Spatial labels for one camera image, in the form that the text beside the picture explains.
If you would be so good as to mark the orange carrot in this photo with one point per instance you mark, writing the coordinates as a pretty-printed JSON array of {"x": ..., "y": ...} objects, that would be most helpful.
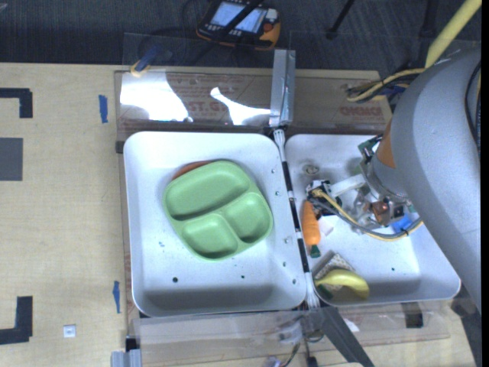
[{"x": 311, "y": 226}]

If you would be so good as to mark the thin black and white rod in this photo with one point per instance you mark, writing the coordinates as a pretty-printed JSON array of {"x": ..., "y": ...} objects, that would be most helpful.
[{"x": 292, "y": 202}]

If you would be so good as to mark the green divided plate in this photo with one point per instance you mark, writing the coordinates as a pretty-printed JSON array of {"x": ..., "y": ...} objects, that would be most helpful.
[{"x": 214, "y": 208}]

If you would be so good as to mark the tan patterned bread slice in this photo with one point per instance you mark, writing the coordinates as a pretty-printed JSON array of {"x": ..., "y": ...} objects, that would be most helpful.
[{"x": 336, "y": 261}]

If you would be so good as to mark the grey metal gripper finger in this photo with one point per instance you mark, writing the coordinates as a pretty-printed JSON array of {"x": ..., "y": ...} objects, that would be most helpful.
[
  {"x": 358, "y": 206},
  {"x": 370, "y": 217}
]

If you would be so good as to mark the white cube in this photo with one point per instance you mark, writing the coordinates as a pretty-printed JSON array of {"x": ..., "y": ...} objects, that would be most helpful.
[{"x": 327, "y": 228}]

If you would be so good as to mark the white plastic tray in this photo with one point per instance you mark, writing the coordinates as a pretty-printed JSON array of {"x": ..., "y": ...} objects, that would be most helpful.
[
  {"x": 160, "y": 273},
  {"x": 382, "y": 266}
]

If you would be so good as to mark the blue cube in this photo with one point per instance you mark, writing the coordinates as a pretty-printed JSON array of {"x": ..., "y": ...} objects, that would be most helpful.
[{"x": 402, "y": 225}]

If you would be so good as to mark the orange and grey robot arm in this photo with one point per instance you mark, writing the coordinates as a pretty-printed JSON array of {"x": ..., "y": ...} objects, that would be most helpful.
[{"x": 431, "y": 159}]

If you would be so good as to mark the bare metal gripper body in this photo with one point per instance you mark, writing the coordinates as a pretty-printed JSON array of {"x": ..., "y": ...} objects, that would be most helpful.
[{"x": 386, "y": 209}]

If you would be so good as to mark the yellow banana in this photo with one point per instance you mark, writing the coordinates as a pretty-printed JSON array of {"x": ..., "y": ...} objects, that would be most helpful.
[{"x": 345, "y": 280}]

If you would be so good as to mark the orange flat round thing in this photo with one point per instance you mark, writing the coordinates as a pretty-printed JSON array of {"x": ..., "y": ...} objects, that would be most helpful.
[{"x": 187, "y": 167}]

